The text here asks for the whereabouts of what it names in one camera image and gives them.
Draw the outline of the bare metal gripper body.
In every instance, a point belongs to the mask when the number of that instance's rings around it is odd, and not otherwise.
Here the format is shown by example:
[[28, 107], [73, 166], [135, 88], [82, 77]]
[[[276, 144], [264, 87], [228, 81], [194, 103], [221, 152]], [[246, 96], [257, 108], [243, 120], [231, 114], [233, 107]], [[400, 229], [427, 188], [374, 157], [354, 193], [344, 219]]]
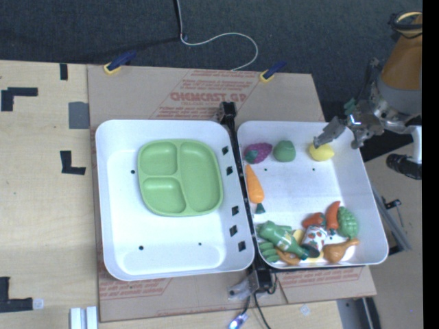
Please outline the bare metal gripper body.
[[412, 127], [407, 125], [410, 115], [403, 114], [386, 102], [370, 103], [358, 101], [345, 109], [346, 126], [351, 130], [367, 129], [370, 137], [381, 136], [385, 130], [397, 134], [410, 134]]

